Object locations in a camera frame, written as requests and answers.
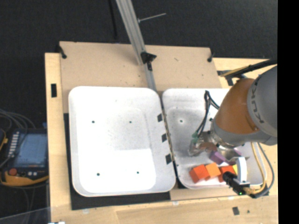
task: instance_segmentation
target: wooden table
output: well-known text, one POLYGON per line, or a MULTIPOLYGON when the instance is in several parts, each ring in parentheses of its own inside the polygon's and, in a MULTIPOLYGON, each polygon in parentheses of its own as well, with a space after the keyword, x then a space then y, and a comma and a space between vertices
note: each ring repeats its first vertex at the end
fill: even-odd
MULTIPOLYGON (((178 54, 178 47, 159 47, 149 46, 149 50, 163 51, 169 56, 173 56, 180 60, 183 56, 188 56, 188 52, 195 52, 196 49, 201 53, 201 48, 182 48, 185 53, 178 54)), ((216 70, 231 70, 240 68, 249 64, 255 64, 262 61, 261 59, 231 59, 231 58, 214 58, 214 66, 209 72, 216 70)), ((192 63, 192 59, 186 59, 185 63, 192 63)), ((166 68, 172 65, 173 61, 166 64, 163 60, 163 66, 166 68)), ((159 74, 163 73, 163 66, 160 66, 159 74)), ((263 73, 271 67, 260 69, 248 73, 248 77, 256 78, 258 74, 263 73)), ((185 67, 177 67, 176 72, 186 74, 186 71, 180 70, 185 67)), ((269 196, 258 199, 252 199, 248 196, 236 196, 229 188, 210 188, 200 190, 178 189, 171 191, 171 200, 159 203, 135 204, 124 206, 110 206, 103 208, 92 208, 87 210, 71 210, 71 196, 69 186, 69 174, 66 158, 66 144, 64 134, 64 108, 63 108, 63 88, 62 88, 62 72, 61 72, 61 55, 59 53, 45 54, 45 75, 46 75, 46 91, 47 91, 47 123, 48 123, 48 140, 49 140, 49 168, 50 168, 50 209, 51 221, 65 221, 66 224, 81 223, 99 223, 99 224, 131 224, 131 223, 278 223, 278 154, 276 146, 263 145, 263 149, 270 159, 275 170, 276 180, 270 191, 269 196), (52 84, 56 84, 57 95, 52 97, 52 84), (237 207, 240 214, 235 215, 233 207, 237 207)), ((165 81, 156 80, 157 87, 167 89, 168 85, 165 81)), ((215 88, 219 85, 223 88, 229 88, 225 79, 220 78, 214 81, 215 88)), ((177 83, 176 87, 198 87, 194 80, 182 77, 182 81, 177 83)), ((268 184, 271 181, 271 171, 267 163, 265 167, 269 177, 268 184)))

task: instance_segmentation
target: device screen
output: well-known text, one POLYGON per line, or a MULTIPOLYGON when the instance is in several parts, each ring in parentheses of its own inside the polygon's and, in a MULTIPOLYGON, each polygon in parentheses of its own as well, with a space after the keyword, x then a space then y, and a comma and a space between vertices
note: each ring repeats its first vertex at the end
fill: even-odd
MULTIPOLYGON (((23 133, 20 134, 19 140, 23 140, 23 133)), ((34 165, 45 167, 47 161, 48 139, 44 133, 28 133, 22 144, 18 155, 14 158, 14 166, 27 167, 34 165)))

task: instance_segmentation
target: aluminum extrusion bar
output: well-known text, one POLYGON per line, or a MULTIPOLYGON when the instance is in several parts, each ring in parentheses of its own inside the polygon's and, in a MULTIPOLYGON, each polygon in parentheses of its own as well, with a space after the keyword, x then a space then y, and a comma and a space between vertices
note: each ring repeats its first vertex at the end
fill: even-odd
MULTIPOLYGON (((121 13, 122 20, 125 24, 125 28, 131 44, 133 46, 135 56, 139 65, 144 65, 142 62, 141 53, 146 52, 143 37, 140 31, 139 23, 133 8, 131 0, 116 0, 118 9, 121 13)), ((144 65, 145 75, 148 83, 148 87, 154 91, 157 91, 154 76, 147 65, 144 65)))

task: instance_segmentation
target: white tray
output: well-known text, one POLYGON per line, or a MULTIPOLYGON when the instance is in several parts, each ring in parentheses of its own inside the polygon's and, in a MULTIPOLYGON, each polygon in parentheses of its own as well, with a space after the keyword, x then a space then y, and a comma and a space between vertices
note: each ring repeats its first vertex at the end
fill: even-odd
POLYGON ((69 94, 71 172, 83 196, 166 192, 176 177, 161 101, 148 88, 80 86, 69 94))
MULTIPOLYGON (((192 134, 205 116, 205 90, 208 90, 213 100, 220 105, 229 89, 169 89, 163 93, 162 97, 178 178, 189 189, 226 186, 225 182, 219 182, 218 177, 194 183, 189 175, 189 171, 193 167, 213 162, 207 153, 194 157, 188 155, 192 134)), ((217 110, 211 106, 204 131, 210 129, 209 119, 213 118, 216 113, 217 110)), ((262 184, 263 177, 254 158, 251 144, 246 143, 244 146, 238 147, 237 150, 242 153, 242 156, 249 157, 246 161, 247 180, 253 186, 262 184)), ((262 164, 257 145, 255 145, 255 150, 262 164)))

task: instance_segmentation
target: digital multimeter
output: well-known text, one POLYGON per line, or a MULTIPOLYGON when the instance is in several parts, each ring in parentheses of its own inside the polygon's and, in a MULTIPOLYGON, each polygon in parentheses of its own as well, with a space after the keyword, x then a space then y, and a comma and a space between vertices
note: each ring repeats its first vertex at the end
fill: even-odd
POLYGON ((9 159, 1 172, 1 183, 28 186, 49 178, 46 129, 16 129, 7 144, 9 159))

